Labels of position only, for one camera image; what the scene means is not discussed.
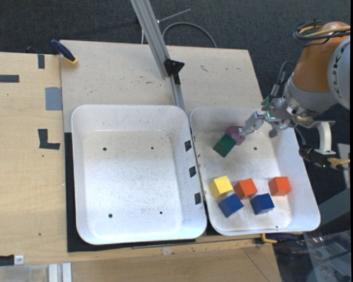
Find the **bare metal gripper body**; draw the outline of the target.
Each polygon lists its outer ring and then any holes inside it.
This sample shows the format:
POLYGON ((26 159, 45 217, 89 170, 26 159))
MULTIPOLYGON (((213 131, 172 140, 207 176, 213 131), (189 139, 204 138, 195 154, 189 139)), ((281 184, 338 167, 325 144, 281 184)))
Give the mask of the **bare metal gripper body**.
POLYGON ((273 129, 296 126, 310 128, 314 124, 314 115, 314 112, 304 108, 294 98, 273 98, 265 111, 265 120, 273 129))

